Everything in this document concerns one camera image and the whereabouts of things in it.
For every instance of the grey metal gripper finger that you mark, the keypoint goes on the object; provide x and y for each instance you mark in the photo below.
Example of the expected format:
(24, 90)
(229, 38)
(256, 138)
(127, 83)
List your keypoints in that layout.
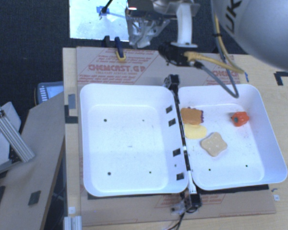
(135, 36)
(151, 33)

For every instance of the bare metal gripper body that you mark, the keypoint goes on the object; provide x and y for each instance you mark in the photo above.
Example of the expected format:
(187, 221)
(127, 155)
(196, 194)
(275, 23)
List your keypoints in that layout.
(147, 7)

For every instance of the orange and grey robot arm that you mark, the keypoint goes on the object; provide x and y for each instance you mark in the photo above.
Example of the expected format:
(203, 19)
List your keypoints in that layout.
(266, 20)

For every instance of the brown cardboard board red print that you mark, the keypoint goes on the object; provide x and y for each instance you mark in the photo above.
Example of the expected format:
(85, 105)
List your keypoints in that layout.
(144, 66)

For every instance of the orange and purple toy sandwich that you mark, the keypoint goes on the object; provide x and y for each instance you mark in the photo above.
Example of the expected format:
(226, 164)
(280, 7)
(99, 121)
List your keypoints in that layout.
(190, 116)

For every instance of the yellow toy potato chip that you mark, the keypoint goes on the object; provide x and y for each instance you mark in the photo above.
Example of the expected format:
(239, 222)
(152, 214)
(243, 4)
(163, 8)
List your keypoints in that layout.
(194, 132)

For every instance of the white plastic tray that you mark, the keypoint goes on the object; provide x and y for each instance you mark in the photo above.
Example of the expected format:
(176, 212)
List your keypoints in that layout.
(124, 142)
(232, 166)

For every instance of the thin black and white rod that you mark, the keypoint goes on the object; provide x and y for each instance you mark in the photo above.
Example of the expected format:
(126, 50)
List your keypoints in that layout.
(184, 147)

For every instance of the orange toy bell pepper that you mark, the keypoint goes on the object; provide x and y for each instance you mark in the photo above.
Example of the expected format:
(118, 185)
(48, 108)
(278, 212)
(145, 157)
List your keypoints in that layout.
(240, 119)

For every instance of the beige toy biscuit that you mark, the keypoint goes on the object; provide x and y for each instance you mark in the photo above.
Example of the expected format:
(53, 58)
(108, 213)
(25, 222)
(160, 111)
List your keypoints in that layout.
(214, 144)

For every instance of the black cylinder on white bracket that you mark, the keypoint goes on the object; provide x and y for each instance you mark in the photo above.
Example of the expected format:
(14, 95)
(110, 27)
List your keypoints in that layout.
(183, 27)

